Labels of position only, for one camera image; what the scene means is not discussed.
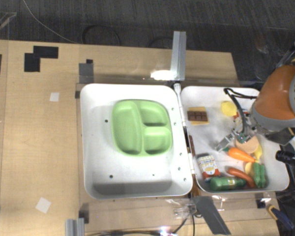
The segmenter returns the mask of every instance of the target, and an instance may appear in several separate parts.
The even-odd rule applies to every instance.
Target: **orange carrot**
[[[249,175],[247,175],[245,172],[242,172],[242,171],[235,169],[235,168],[229,168],[227,170],[227,173],[230,175],[233,175],[235,177],[245,179],[248,187],[256,188],[256,184],[255,184],[254,180]]]
[[[241,160],[244,162],[254,163],[256,161],[255,158],[253,158],[252,156],[248,155],[247,153],[245,153],[244,151],[241,151],[240,149],[236,147],[230,148],[228,151],[228,155],[232,158],[235,158],[237,160]]]

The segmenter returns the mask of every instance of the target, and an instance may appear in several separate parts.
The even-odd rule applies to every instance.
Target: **white sticker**
[[[40,198],[40,200],[38,201],[36,205],[36,209],[43,213],[47,213],[50,205],[51,205],[51,202],[49,202],[47,199]]]
[[[50,101],[59,101],[59,92],[52,92],[50,94]]]

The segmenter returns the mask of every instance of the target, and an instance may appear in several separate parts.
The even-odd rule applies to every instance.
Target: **white wire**
[[[32,16],[32,17],[33,17],[38,23],[40,23],[43,27],[45,27],[46,29],[48,29],[48,30],[50,30],[52,33],[54,33],[55,35],[59,36],[60,38],[65,39],[65,40],[68,41],[68,42],[71,42],[71,43],[74,43],[74,44],[79,44],[78,42],[74,42],[74,41],[72,41],[72,40],[70,40],[70,39],[67,39],[67,38],[61,36],[60,34],[58,34],[57,32],[55,32],[54,30],[50,29],[48,26],[46,26],[45,24],[43,24],[43,23],[42,23],[41,21],[39,21],[39,20],[35,17],[35,15],[32,13],[32,11],[30,10],[30,8],[29,8],[28,4],[26,3],[26,1],[23,0],[23,2],[24,2],[24,4],[25,4],[27,10],[28,10],[29,13],[31,14],[31,16]]]

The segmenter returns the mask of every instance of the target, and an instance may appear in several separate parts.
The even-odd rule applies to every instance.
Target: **wooden surface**
[[[40,73],[25,73],[24,53],[32,53],[34,45],[58,46],[59,58],[41,59]],[[0,75],[0,236],[62,236],[65,220],[76,219],[80,208],[74,98],[79,63],[92,59],[95,76],[148,78],[152,70],[169,69],[171,51],[0,41],[0,54],[8,56]],[[187,77],[236,79],[228,53],[187,51],[186,56]],[[59,102],[50,101],[52,92],[60,93]],[[46,214],[35,208],[41,197],[51,202]],[[250,235],[278,234],[265,210],[241,205],[235,216],[231,209],[221,212],[233,235],[248,231]],[[159,208],[153,209],[145,210],[144,218],[125,210],[120,210],[119,216],[135,225],[138,220],[149,220]],[[250,219],[251,214],[258,217],[261,213],[261,220]],[[111,213],[104,217],[107,230],[114,227],[116,219]],[[201,234],[196,235],[211,235],[204,222],[199,223]],[[179,235],[189,236],[191,230],[187,225]]]

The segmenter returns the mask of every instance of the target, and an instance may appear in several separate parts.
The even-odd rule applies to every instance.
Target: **green plate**
[[[168,152],[173,134],[166,109],[147,100],[123,100],[114,105],[112,133],[116,148],[128,155]]]

